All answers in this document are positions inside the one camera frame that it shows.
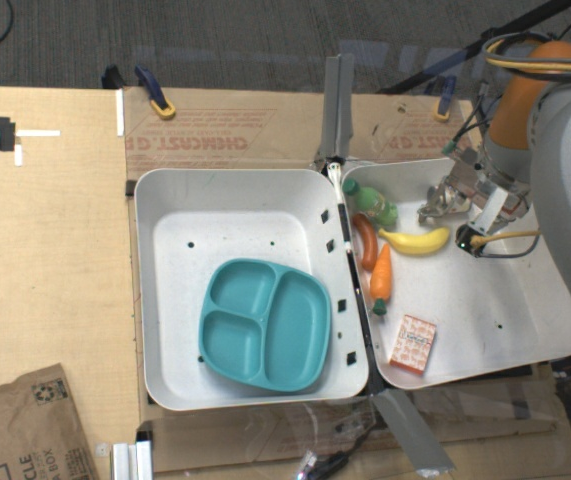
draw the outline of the brown sausage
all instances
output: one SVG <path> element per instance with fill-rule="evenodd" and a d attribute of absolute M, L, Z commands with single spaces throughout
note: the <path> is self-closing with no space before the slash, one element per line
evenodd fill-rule
<path fill-rule="evenodd" d="M 378 238 L 374 226 L 364 213 L 357 213 L 352 217 L 352 224 L 358 230 L 363 242 L 363 257 L 361 265 L 371 272 L 378 258 Z"/>

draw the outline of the qr code symbol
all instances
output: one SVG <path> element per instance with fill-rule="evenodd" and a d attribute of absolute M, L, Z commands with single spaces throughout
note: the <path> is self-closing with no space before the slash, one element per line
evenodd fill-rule
<path fill-rule="evenodd" d="M 38 405 L 63 400 L 69 396 L 62 379 L 43 382 L 42 384 L 32 386 L 32 393 Z"/>

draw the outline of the orange carrot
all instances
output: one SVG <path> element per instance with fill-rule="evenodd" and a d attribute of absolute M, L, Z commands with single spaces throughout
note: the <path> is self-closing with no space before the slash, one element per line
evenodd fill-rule
<path fill-rule="evenodd" d="M 369 293 L 374 299 L 374 307 L 372 311 L 377 315 L 387 313 L 385 302 L 392 295 L 392 257 L 389 244 L 383 244 L 374 270 L 369 280 Z"/>
<path fill-rule="evenodd" d="M 363 242 L 363 258 L 361 265 L 365 270 L 371 272 L 376 265 L 376 257 L 378 256 L 378 238 L 376 237 L 376 230 L 370 222 L 367 215 L 364 213 L 357 213 L 352 217 L 352 224 L 358 230 Z"/>

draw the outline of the small box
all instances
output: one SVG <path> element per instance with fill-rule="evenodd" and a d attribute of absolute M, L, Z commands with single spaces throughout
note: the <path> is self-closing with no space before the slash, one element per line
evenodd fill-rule
<path fill-rule="evenodd" d="M 435 335 L 436 325 L 404 315 L 389 364 L 422 375 Z"/>

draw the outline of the wooden table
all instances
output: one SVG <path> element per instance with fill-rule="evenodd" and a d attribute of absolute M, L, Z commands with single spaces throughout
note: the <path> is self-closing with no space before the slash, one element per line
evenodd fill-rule
<path fill-rule="evenodd" d="M 307 111 L 320 115 L 320 99 L 314 105 Z M 61 132 L 23 138 L 21 167 L 12 153 L 0 152 L 0 384 L 60 362 L 90 447 L 133 442 L 144 404 L 126 142 L 117 135 L 114 92 L 0 87 L 0 116 L 17 129 Z M 532 400 L 547 400 L 548 392 L 553 389 Z M 547 401 L 554 432 L 447 443 L 458 468 L 452 476 L 571 478 L 570 424 L 558 400 Z M 109 459 L 95 460 L 107 480 Z M 215 469 L 202 477 L 284 478 L 294 462 Z M 396 449 L 359 453 L 336 479 L 389 475 L 418 478 Z"/>

